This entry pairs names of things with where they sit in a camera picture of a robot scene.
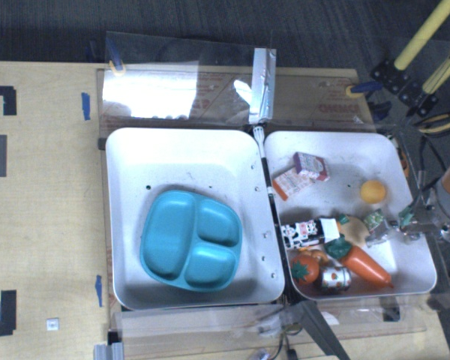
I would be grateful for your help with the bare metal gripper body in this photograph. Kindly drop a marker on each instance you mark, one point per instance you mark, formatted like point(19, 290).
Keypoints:
point(422, 219)

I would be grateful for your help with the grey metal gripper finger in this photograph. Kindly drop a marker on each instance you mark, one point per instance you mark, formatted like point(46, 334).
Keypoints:
point(378, 234)

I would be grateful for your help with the green patterned small carton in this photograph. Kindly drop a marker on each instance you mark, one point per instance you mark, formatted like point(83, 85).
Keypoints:
point(374, 218)

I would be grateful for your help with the beige round biscuit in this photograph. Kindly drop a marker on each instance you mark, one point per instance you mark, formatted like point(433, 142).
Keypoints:
point(356, 231)

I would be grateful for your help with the orange carrot with green top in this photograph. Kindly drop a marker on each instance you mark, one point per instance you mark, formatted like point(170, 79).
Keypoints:
point(365, 266)

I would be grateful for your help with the yellow ball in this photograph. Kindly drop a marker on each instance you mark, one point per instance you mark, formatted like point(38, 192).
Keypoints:
point(373, 191)

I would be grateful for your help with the small silver printed can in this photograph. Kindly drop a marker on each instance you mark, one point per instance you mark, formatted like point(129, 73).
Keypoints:
point(335, 279)

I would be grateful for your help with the brown toy bread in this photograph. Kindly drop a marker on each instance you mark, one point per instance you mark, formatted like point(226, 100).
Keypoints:
point(318, 255)

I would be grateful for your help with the black and white cow-print carton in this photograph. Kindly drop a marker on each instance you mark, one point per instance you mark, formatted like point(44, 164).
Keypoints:
point(302, 233)

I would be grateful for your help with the red tomato with green stem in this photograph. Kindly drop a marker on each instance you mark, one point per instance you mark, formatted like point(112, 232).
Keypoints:
point(304, 269)

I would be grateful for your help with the white plastic tray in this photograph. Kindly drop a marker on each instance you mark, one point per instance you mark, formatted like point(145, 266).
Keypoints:
point(195, 156)
point(360, 152)

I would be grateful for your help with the purple and white carton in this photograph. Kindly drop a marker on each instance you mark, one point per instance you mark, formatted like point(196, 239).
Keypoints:
point(310, 165)

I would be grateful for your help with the orange and white carton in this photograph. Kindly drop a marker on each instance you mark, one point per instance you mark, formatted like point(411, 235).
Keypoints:
point(290, 184)

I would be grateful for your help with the thin black and white rod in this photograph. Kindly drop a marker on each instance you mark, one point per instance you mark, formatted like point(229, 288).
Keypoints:
point(265, 167)

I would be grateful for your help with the blue divided plate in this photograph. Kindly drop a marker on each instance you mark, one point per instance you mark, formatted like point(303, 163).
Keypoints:
point(172, 234)

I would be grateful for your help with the small white square block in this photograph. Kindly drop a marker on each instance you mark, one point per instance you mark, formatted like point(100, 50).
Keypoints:
point(52, 324)

